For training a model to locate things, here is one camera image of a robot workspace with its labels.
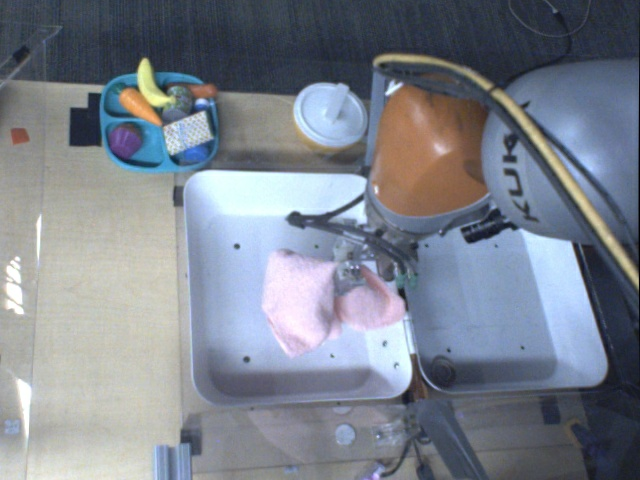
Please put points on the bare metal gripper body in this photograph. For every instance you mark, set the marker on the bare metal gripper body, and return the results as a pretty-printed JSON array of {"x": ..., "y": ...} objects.
[{"x": 382, "y": 255}]

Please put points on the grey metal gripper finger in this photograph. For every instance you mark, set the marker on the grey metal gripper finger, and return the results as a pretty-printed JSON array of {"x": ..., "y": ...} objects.
[
  {"x": 358, "y": 274},
  {"x": 342, "y": 282}
]

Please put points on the pink cloth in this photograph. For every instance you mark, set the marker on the pink cloth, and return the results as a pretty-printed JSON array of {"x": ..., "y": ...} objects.
[{"x": 300, "y": 303}]

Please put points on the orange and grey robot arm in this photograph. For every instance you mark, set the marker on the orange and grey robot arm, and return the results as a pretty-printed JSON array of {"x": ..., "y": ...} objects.
[{"x": 430, "y": 158}]

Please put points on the thin black rod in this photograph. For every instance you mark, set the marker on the thin black rod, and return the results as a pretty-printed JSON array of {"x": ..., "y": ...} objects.
[{"x": 412, "y": 338}]

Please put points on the white plastic tray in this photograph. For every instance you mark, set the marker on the white plastic tray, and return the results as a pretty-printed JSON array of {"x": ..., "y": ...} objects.
[
  {"x": 240, "y": 278},
  {"x": 500, "y": 308}
]

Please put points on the yellow cup with white lid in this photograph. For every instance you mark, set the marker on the yellow cup with white lid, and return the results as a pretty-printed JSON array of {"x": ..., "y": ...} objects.
[{"x": 329, "y": 118}]

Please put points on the white round disc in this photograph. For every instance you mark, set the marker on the white round disc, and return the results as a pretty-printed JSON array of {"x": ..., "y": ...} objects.
[{"x": 345, "y": 433}]

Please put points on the clear plastic bottle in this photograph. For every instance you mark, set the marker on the clear plastic bottle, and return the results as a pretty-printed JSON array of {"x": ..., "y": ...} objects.
[{"x": 392, "y": 433}]

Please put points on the blue bottle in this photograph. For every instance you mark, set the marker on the blue bottle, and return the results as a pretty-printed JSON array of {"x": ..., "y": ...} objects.
[{"x": 196, "y": 154}]

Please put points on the blue divided plate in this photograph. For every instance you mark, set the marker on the blue divided plate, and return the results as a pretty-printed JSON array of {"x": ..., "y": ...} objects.
[{"x": 150, "y": 150}]

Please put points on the orange sausage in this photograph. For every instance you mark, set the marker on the orange sausage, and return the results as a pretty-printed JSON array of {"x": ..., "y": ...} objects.
[{"x": 204, "y": 90}]

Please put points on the green and silver can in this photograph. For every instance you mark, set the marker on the green and silver can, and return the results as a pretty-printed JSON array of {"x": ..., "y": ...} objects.
[{"x": 179, "y": 102}]

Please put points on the purple grapes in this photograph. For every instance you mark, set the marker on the purple grapes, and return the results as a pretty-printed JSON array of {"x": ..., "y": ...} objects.
[{"x": 125, "y": 141}]

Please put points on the orange carrot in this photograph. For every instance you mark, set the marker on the orange carrot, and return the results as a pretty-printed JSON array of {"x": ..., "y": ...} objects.
[{"x": 140, "y": 107}]

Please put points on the yellow banana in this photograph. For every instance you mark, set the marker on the yellow banana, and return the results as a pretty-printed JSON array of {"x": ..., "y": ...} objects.
[{"x": 147, "y": 85}]

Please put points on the black cylinder on white bracket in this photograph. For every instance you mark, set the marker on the black cylinder on white bracket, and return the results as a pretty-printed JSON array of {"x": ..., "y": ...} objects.
[{"x": 487, "y": 228}]

